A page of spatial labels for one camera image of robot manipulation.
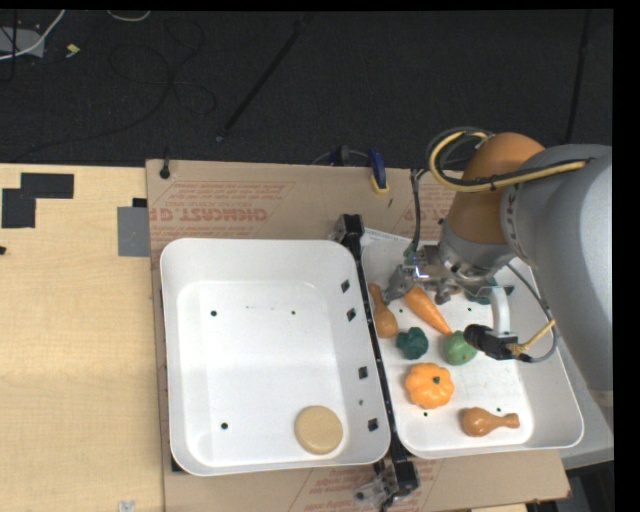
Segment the beige round disc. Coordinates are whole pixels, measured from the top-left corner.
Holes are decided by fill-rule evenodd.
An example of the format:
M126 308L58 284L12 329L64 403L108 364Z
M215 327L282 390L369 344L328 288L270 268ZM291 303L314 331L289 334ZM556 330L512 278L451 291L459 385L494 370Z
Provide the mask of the beige round disc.
M335 450L342 441L342 423L331 409L312 405L300 411L295 424L296 438L310 453L324 455Z

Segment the empty white tray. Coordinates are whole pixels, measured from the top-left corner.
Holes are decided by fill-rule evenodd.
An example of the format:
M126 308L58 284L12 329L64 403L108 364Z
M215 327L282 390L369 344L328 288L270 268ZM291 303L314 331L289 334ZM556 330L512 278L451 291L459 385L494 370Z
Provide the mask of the empty white tray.
M396 266L403 261L407 242L373 242L363 253L363 268L368 282L388 286ZM531 271L522 261L515 267L526 276ZM509 296L511 330L524 342L547 321L539 304L521 281L507 268L496 275L500 285L514 285ZM472 323L493 327L489 305L480 305L452 295L451 301L438 306L452 330L463 331ZM571 384L558 351L540 363L515 360L496 361L479 352L462 366L449 365L442 355L444 335L414 315L397 299L389 304L401 331L420 327L429 340L427 353L418 360L407 360L396 347L395 337L380 339L380 350L387 375L391 401L402 444L423 458L454 457L502 451L560 448L580 441L583 421ZM541 356L551 346L551 334L528 351ZM425 410L413 404L404 388L411 366L417 362L434 362L451 373L455 392L448 404ZM484 437L470 437L461 428L461 415L468 407L479 406L496 415L515 412L520 417L518 429L498 428Z
M187 472L367 464L390 431L358 281L343 246L180 239L161 260L170 444ZM307 406L330 408L331 453L298 443Z

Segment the yellow cable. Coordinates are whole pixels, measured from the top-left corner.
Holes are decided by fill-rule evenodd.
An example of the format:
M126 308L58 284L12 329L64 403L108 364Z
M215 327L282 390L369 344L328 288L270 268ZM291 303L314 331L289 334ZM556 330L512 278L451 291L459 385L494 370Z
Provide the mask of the yellow cable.
M554 174L575 171L577 169L581 169L586 165L586 161L570 162L567 164L554 165L552 167L547 167L545 169L540 169L539 171L512 178L500 179L500 176L496 176L495 180L493 180L492 183L482 183L478 185L459 185L456 183L451 183L436 169L436 156L438 155L438 153L440 153L440 151L442 151L442 148L444 148L447 144L451 143L458 137L464 135L464 133L464 131L459 131L449 135L448 137L445 137L436 145L436 147L431 152L431 155L429 155L429 171L431 171L431 174L433 174L436 181L458 192L482 192L484 190L491 190L497 187L506 187L507 185L515 185L516 183L537 180L539 178L544 178L545 176L553 176ZM482 139L488 138L488 136L482 132L474 132L471 134L471 136L480 137Z
M549 329L551 329L554 325L556 325L556 321L552 318L545 324L542 329L535 333L529 341L522 344L510 343L509 345L507 345L507 348L511 350L512 354L517 356L531 347L531 345L542 338L545 334L547 334L547 331L549 331Z

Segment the orange pumpkin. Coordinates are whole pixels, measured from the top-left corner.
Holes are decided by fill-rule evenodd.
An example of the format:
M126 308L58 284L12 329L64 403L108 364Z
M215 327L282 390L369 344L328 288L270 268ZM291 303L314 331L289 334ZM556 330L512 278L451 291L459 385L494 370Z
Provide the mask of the orange pumpkin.
M435 363L418 363L404 381L414 404L435 409L449 403L455 390L449 370Z

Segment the cardboard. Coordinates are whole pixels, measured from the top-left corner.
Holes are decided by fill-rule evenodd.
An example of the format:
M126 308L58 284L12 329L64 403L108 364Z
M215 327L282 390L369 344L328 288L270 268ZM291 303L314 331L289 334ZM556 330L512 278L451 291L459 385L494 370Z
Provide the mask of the cardboard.
M168 432L161 282L162 249L182 237L322 239L342 214L367 228L411 238L409 170L387 169L389 192L374 192L368 168L171 161L146 164L165 506L169 511L364 512L355 488L371 466L268 471L202 478L173 471ZM453 193L430 175L420 183L424 240L437 240ZM421 485L398 512L437 512L560 499L570 487L555 450L416 460Z

